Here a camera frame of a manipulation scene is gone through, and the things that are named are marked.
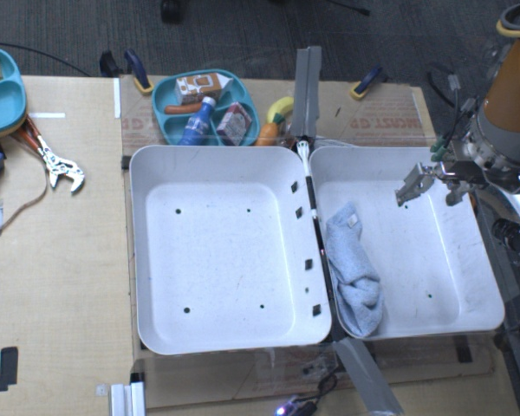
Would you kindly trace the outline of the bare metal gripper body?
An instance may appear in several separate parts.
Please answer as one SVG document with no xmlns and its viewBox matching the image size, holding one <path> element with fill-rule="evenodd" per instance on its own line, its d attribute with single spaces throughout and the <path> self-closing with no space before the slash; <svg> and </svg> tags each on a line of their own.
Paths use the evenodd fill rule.
<svg viewBox="0 0 520 416">
<path fill-rule="evenodd" d="M 467 134 L 461 140 L 439 137 L 432 145 L 433 174 L 443 182 L 494 185 L 520 192 L 520 163 L 508 158 L 486 139 Z"/>
</svg>

